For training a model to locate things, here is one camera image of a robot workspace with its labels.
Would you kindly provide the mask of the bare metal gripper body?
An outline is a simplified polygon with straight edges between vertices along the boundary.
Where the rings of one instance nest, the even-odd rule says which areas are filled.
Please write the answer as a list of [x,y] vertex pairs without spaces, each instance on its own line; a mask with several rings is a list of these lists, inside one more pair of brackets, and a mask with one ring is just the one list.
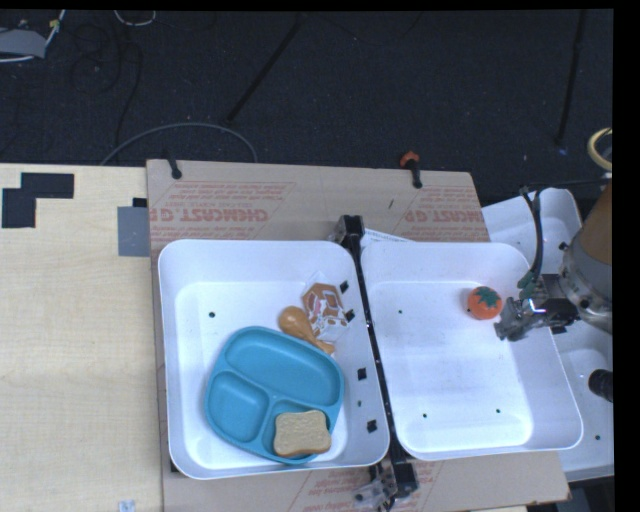
[[537,307],[546,311],[548,325],[559,329],[581,320],[608,334],[613,333],[611,300],[567,272],[542,274],[538,280]]

